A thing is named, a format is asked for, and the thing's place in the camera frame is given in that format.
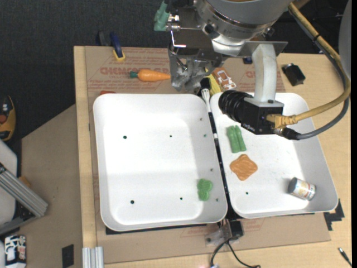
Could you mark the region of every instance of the cardboard sheet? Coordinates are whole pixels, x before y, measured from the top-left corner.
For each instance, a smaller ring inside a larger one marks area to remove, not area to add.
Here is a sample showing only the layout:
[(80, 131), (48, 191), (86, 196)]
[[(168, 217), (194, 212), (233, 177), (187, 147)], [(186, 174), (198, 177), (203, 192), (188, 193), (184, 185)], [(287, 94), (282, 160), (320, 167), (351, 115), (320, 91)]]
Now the cardboard sheet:
[[(113, 56), (111, 47), (85, 47), (97, 243), (104, 248), (104, 262), (110, 264), (211, 253), (214, 246), (207, 246), (204, 236), (214, 232), (217, 229), (216, 224), (121, 234), (106, 233), (99, 205), (98, 164), (93, 123), (94, 100), (102, 90), (116, 93), (177, 93), (169, 80), (142, 82), (129, 78), (131, 70), (137, 71), (141, 68), (169, 73), (167, 49), (128, 47), (123, 48), (123, 51), (126, 60), (119, 63)], [(224, 64), (224, 68), (238, 90), (254, 91), (255, 71), (252, 64), (244, 64), (241, 59), (230, 59)], [(284, 91), (278, 71), (277, 92)], [(233, 247), (237, 250), (330, 240), (322, 213), (242, 219), (241, 223), (244, 236), (233, 243)]]

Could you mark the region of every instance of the toy can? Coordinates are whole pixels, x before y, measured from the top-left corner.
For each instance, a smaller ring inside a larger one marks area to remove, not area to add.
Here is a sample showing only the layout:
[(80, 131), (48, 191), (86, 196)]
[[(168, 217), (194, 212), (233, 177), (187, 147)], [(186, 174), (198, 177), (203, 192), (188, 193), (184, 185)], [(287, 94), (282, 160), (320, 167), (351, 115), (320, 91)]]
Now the toy can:
[(296, 197), (312, 200), (316, 192), (316, 187), (306, 181), (293, 178), (289, 183), (288, 192)]

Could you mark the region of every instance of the black pen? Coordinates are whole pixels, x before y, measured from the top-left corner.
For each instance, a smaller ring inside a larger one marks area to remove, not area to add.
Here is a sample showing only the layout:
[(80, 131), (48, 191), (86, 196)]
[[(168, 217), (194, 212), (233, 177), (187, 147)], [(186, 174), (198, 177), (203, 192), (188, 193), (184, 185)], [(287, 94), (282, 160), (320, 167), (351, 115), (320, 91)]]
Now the black pen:
[(349, 258), (347, 257), (347, 254), (345, 253), (345, 251), (343, 251), (341, 247), (339, 248), (339, 251), (340, 251), (341, 255), (343, 256), (343, 258), (344, 258), (344, 259), (348, 262), (348, 264), (352, 267), (352, 263), (351, 263), (351, 261), (349, 260)]

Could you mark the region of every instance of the wood tabletop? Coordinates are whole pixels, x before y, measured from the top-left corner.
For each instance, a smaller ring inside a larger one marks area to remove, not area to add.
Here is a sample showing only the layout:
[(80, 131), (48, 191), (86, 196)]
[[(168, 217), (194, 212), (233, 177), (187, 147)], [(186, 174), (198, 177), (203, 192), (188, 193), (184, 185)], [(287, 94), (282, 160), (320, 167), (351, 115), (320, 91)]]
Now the wood tabletop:
[[(226, 68), (234, 66), (228, 60)], [(74, 47), (76, 110), (78, 123), (79, 171), (83, 247), (97, 246), (95, 229), (95, 210), (93, 196), (90, 134), (88, 129), (89, 110), (86, 84), (85, 46)], [(293, 87), (283, 76), (286, 92), (300, 95), (309, 108), (325, 104), (342, 92), (342, 82), (335, 69), (324, 55), (318, 54), (280, 54), (278, 65), (294, 63), (300, 67), (306, 79), (302, 85)], [(313, 117), (316, 128), (332, 120), (341, 110), (342, 104)], [(338, 251), (341, 247), (352, 261), (351, 234), (351, 122), (350, 109), (344, 118), (332, 128), (319, 134), (321, 147), (325, 154), (331, 176), (341, 201), (345, 217), (332, 223), (331, 241), (304, 245), (259, 248), (238, 251), (239, 258), (247, 264), (260, 264), (263, 268), (273, 267), (349, 267)], [(106, 268), (207, 268), (209, 254), (182, 256), (156, 260), (124, 262), (106, 265)], [(220, 268), (243, 267), (231, 252), (221, 252), (215, 257)]]

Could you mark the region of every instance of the black camera lens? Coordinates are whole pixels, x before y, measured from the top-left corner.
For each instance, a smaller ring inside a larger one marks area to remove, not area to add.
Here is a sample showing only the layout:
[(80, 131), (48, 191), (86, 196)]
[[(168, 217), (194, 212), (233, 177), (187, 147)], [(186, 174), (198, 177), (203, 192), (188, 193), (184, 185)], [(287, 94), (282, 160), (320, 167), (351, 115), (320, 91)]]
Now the black camera lens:
[(243, 116), (243, 100), (245, 97), (253, 97), (246, 92), (227, 90), (222, 93), (218, 100), (219, 109), (222, 113), (236, 122), (241, 122)]

